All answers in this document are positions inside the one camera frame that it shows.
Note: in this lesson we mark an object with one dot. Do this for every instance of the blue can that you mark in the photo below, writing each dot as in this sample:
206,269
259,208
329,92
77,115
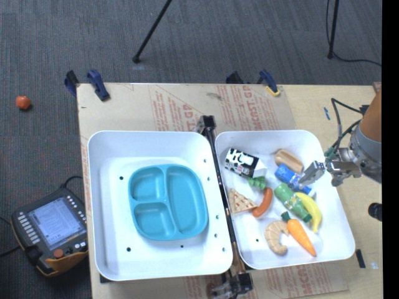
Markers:
285,174

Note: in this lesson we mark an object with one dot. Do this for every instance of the tan pizza slice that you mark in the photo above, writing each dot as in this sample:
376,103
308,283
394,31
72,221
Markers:
239,202

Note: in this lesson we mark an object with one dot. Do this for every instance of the yellow banana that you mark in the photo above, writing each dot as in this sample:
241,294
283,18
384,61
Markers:
314,209

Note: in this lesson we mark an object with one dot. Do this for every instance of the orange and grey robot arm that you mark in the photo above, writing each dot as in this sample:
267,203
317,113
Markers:
373,120

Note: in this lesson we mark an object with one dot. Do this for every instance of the tan hot dog bun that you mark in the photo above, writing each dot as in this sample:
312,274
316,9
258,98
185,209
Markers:
288,160

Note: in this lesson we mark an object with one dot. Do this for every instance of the black stand leg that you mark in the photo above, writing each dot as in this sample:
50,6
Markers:
156,23
334,20

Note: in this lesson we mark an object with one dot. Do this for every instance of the green bottle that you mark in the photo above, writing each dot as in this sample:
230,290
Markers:
290,199

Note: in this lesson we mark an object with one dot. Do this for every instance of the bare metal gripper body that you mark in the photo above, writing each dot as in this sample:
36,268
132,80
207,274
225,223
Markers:
344,164

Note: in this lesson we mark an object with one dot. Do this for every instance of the brown cardboard board red print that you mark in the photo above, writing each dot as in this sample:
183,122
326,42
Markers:
187,107

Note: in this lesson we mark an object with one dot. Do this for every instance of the black cylinder on white bracket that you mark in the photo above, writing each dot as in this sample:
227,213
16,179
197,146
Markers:
376,211

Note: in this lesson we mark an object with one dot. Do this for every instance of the black and white milk carton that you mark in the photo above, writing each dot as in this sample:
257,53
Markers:
241,162

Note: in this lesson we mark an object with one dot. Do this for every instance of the small orange round toy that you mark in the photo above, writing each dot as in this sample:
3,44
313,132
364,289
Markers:
23,102

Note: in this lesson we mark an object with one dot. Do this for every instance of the white plastic tray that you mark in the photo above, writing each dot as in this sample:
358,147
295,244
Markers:
330,229
112,216

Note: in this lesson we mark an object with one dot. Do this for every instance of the red sausage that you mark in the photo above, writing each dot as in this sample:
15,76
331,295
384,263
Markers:
264,203

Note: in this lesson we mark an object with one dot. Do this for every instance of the blue divided plate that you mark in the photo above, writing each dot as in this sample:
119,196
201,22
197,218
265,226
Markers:
184,198

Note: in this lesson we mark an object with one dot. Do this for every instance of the green broccoli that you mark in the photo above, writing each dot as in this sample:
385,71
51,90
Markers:
257,183

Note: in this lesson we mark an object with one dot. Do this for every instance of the orange carrot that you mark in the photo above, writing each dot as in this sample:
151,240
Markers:
300,235

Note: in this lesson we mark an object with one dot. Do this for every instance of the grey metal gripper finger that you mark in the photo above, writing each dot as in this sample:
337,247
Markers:
313,172

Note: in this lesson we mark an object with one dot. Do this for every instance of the tan croissant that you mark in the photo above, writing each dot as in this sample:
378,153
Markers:
272,235

